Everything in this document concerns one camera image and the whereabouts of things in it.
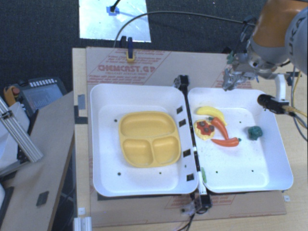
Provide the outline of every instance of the yellow divided plate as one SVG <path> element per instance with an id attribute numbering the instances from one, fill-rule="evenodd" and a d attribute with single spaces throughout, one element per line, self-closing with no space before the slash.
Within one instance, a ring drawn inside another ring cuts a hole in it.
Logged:
<path id="1" fill-rule="evenodd" d="M 164 112 L 129 113 L 119 123 L 119 136 L 125 159 L 135 167 L 161 167 L 180 158 L 177 126 Z"/>

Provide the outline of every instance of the toy red pepper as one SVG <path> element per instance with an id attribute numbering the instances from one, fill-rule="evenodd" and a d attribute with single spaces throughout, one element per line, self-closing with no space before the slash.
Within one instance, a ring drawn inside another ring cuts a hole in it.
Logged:
<path id="1" fill-rule="evenodd" d="M 225 125 L 220 119 L 218 119 L 218 117 L 215 117 L 213 120 L 211 120 L 211 124 L 217 127 L 217 129 L 222 133 L 223 137 L 226 140 L 229 139 L 228 132 L 227 132 Z"/>
<path id="2" fill-rule="evenodd" d="M 232 138 L 232 139 L 228 139 L 228 140 L 211 139 L 211 141 L 218 144 L 218 145 L 225 146 L 225 147 L 234 147 L 234 146 L 237 146 L 240 143 L 238 138 Z"/>

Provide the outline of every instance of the white tray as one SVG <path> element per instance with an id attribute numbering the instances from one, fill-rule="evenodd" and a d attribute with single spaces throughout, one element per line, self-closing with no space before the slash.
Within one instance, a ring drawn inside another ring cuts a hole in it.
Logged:
<path id="1" fill-rule="evenodd" d="M 131 112 L 161 111 L 169 114 L 178 127 L 181 150 L 191 150 L 169 166 L 138 168 L 124 158 L 118 124 Z M 174 87 L 100 84 L 90 93 L 93 143 L 93 183 L 104 196 L 186 194 L 198 185 L 193 146 L 185 99 Z M 186 120 L 186 125 L 179 122 Z"/>
<path id="2" fill-rule="evenodd" d="M 200 166 L 206 175 L 206 187 L 215 193 L 286 190 L 293 175 L 285 153 L 274 113 L 257 103 L 258 90 L 194 88 L 188 94 L 192 122 L 200 106 L 212 106 L 223 112 L 229 138 L 242 141 L 237 147 L 222 147 L 196 136 Z M 248 128 L 259 126 L 263 136 L 248 138 Z M 223 139 L 216 130 L 214 138 Z"/>

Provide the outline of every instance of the table surface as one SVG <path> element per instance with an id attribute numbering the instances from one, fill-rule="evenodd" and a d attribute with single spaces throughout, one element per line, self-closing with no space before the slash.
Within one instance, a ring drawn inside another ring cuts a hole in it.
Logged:
<path id="1" fill-rule="evenodd" d="M 39 110 L 31 132 L 43 158 L 21 167 L 14 178 L 3 182 L 14 187 L 1 231 L 50 231 L 68 169 L 74 136 L 73 93 Z M 37 206 L 42 193 L 46 203 Z"/>
<path id="2" fill-rule="evenodd" d="M 293 66 L 287 65 L 280 69 L 280 73 L 292 71 Z M 86 93 L 86 51 L 85 49 L 73 49 L 73 76 L 74 76 L 74 103 L 77 104 L 78 94 Z M 258 89 L 266 94 L 275 96 L 276 87 L 274 80 L 251 81 L 253 89 Z M 286 98 L 291 95 L 291 87 L 287 87 Z M 298 83 L 295 94 L 295 106 L 297 109 L 307 113 L 307 76 L 302 76 Z M 79 116 L 87 116 L 86 110 L 80 110 Z M 251 217 L 251 218 L 231 218 L 216 220 L 198 220 L 193 221 L 190 227 L 192 231 L 289 231 L 289 230 L 307 230 L 308 227 L 308 155 L 307 142 L 302 139 L 298 133 L 293 119 L 285 115 L 276 116 L 280 129 L 285 150 L 291 165 L 294 176 L 293 186 L 283 194 L 289 196 L 290 201 L 285 202 L 287 214 L 279 216 Z M 88 131 L 83 125 L 76 125 L 76 158 L 77 158 L 77 206 L 90 209 L 90 191 L 89 191 L 89 162 L 86 158 Z M 156 231 L 177 230 L 184 226 L 183 222 L 157 223 L 146 225 L 129 225 L 93 228 L 94 231 Z"/>

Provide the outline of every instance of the brown cardboard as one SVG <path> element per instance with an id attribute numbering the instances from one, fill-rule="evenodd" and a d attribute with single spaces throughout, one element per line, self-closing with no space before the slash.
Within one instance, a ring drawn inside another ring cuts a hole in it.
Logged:
<path id="1" fill-rule="evenodd" d="M 77 51 L 75 53 L 80 58 L 79 67 L 82 65 L 85 67 L 85 59 L 79 55 L 85 52 L 78 50 L 78 53 Z M 127 63 L 123 49 L 87 48 L 88 88 L 84 87 L 83 94 L 88 95 L 91 88 L 99 83 L 171 86 L 178 75 L 189 75 L 189 89 L 221 87 L 223 70 L 228 67 L 224 54 L 144 50 L 135 50 L 135 54 L 135 62 Z M 251 88 L 250 82 L 241 88 Z M 78 95 L 82 93 L 81 89 L 79 86 Z M 89 138 L 91 138 L 90 120 Z M 93 227 L 188 220 L 188 216 L 183 215 L 181 209 L 191 201 L 189 195 L 98 200 L 91 180 L 91 155 L 91 140 L 89 140 L 90 212 L 88 214 L 92 217 Z M 196 220 L 286 213 L 280 191 L 213 195 L 212 201 L 213 207 L 207 213 L 197 215 Z"/>

